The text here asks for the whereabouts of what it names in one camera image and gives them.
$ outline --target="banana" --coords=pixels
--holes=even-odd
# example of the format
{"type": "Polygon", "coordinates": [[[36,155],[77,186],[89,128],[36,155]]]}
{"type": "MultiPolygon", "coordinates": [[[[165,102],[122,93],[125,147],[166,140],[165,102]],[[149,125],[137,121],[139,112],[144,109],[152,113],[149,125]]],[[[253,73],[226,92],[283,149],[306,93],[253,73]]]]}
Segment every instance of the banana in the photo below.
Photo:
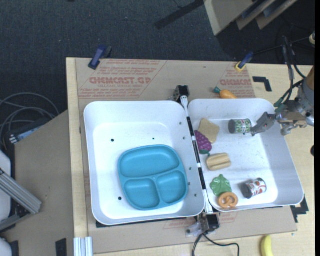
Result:
{"type": "Polygon", "coordinates": [[[261,241],[261,253],[262,256],[274,256],[272,252],[271,235],[266,235],[261,241]]]}

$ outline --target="orange pretzel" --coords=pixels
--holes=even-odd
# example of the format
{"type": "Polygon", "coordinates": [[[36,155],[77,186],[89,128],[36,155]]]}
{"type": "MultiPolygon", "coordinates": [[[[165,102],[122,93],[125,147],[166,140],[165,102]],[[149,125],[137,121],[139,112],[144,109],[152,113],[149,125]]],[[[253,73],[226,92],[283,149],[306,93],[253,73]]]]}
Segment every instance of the orange pretzel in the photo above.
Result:
{"type": "Polygon", "coordinates": [[[222,193],[218,199],[218,203],[222,208],[235,207],[238,201],[237,195],[232,192],[222,193]]]}

